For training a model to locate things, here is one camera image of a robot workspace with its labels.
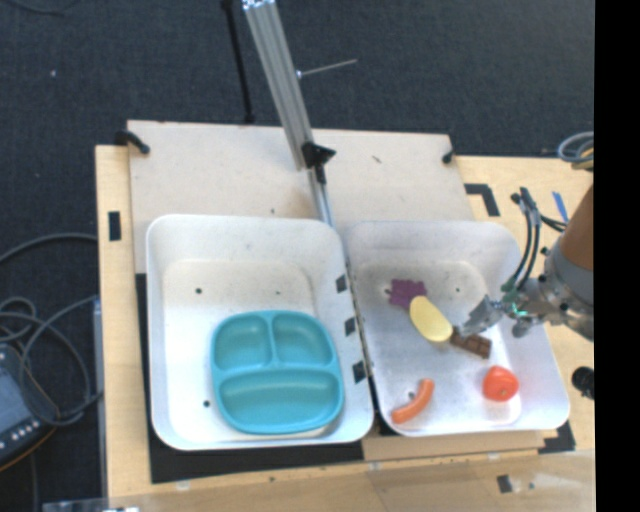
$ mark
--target yellow oval toy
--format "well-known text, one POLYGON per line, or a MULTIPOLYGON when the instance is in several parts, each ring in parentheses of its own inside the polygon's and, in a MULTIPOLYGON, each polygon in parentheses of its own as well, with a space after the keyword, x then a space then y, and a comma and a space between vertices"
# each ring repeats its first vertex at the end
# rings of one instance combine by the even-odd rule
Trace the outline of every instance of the yellow oval toy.
POLYGON ((453 334, 451 322, 424 295, 415 297, 409 305, 413 325, 429 341, 441 343, 453 334))

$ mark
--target robotic hand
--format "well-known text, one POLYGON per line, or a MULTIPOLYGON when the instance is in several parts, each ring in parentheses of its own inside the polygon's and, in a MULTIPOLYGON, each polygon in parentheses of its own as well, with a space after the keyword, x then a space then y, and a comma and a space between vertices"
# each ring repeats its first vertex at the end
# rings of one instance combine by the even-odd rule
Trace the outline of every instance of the robotic hand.
MULTIPOLYGON (((574 169, 593 171, 593 132, 565 140, 558 148, 558 155, 571 162, 574 169), (569 155, 569 147, 576 143, 580 143, 579 148, 569 155)), ((460 334, 482 332, 507 316, 515 320, 513 334, 516 337, 525 336, 535 324, 549 322, 564 324, 593 342, 593 185, 566 227, 542 216, 526 188, 521 188, 520 194, 514 194, 512 199, 527 219, 525 253, 518 269, 502 286, 502 298, 485 297, 470 313, 467 322, 458 328, 460 334), (544 251, 543 273, 531 278, 543 223, 561 235, 550 250, 544 251)), ((578 369, 573 383, 585 396, 594 398, 593 370, 578 369)))

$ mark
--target blue divided plate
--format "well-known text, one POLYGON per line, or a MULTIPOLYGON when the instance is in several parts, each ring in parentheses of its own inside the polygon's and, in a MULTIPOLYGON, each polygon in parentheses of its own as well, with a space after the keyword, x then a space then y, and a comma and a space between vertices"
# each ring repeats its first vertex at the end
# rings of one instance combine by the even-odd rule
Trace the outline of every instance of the blue divided plate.
POLYGON ((213 334, 211 372, 220 412, 248 434, 321 428, 344 403, 333 341, 304 313, 257 311, 227 318, 213 334))

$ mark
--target dark floor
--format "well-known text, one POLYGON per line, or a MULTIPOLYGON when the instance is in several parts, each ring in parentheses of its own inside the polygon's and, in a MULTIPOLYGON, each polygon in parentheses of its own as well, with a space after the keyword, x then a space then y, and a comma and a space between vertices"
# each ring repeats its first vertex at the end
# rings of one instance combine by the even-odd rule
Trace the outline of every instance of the dark floor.
MULTIPOLYGON (((595 0, 279 6, 299 69, 358 59, 302 81, 315 128, 448 133, 459 154, 504 156, 548 156, 594 129, 595 0)), ((278 124, 240 0, 233 12, 257 124, 278 124)), ((95 234, 93 148, 128 119, 243 122, 224 14, 219 0, 80 0, 63 15, 0 0, 0 255, 51 233, 95 234)), ((48 318, 98 293, 97 274, 94 244, 42 245, 0 266, 0 303, 24 296, 48 318)), ((91 325, 87 307, 56 323, 93 377, 91 325)), ((82 401, 59 343, 43 338, 31 356, 64 410, 82 401)), ((37 451, 40 501, 99 496, 97 450, 92 407, 37 451)), ((25 459, 0 473, 1 511, 31 509, 32 469, 25 459)))

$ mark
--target wooden table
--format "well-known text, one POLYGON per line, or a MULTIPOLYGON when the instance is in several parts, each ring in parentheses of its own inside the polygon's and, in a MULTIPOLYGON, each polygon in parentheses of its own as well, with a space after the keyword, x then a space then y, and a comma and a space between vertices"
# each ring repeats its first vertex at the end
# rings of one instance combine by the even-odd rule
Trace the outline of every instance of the wooden table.
MULTIPOLYGON (((134 149, 120 146, 98 146, 95 151, 107 480, 112 506, 149 506, 154 510, 173 510, 172 507, 180 506, 188 510, 209 510, 211 503, 216 503, 225 510, 246 510, 259 500, 262 510, 336 510, 344 508, 346 503, 351 510, 395 510, 394 507, 404 510, 403 507, 413 503, 411 500, 435 505, 437 500, 446 498, 442 489, 437 491, 433 483, 427 483, 435 478, 449 489, 450 492, 445 493, 448 499, 461 496, 459 499, 476 506, 486 503, 487 509, 491 510, 501 510, 500 506, 510 510, 509 507, 516 506, 518 496, 525 492, 528 500, 540 499, 541 503, 553 500, 556 510, 562 509, 564 500, 567 509, 570 504, 572 510, 580 510, 580 504, 584 504, 583 510, 590 510, 590 503, 595 507, 595 501, 590 501, 595 491, 592 470, 595 463, 594 403, 580 396, 571 384, 571 375, 576 368, 593 368, 593 345, 562 326, 549 326, 547 332, 570 395, 575 452, 538 454, 537 448, 545 444, 545 439, 557 436, 556 431, 487 435, 483 438, 483 450, 477 448, 477 436, 434 439, 428 448, 412 439, 396 440, 395 444, 389 445, 372 436, 363 441, 365 461, 361 463, 153 484, 134 283, 130 151, 134 149), (113 212, 119 212, 120 217, 121 236, 117 244, 109 243, 110 214, 113 212), (512 477, 511 492, 501 492, 496 484, 496 471, 502 476, 518 472, 527 476, 522 476, 515 486, 512 477), (569 485, 565 489, 558 483, 565 471, 572 473, 572 481, 578 482, 578 487, 577 484, 569 485), (536 478, 554 472, 559 475, 557 482, 546 482, 542 486, 544 490, 538 485, 538 491, 533 492, 531 487, 536 487, 536 478), (523 482, 527 479, 530 481, 525 485, 523 482), (487 487, 491 492, 483 491, 487 487), (558 502, 558 495, 566 498, 558 502)), ((520 186, 528 187, 541 212, 557 218, 552 191, 562 195, 571 213, 592 184, 592 175, 573 171, 569 164, 555 159, 466 156, 456 157, 454 162, 465 184, 488 185, 501 213, 499 217, 490 216, 482 197, 470 195, 470 206, 476 219, 503 224, 521 246, 524 245, 525 225, 519 209, 509 199, 513 192, 520 186)), ((556 238, 556 232, 543 229, 542 245, 550 247, 556 238)))

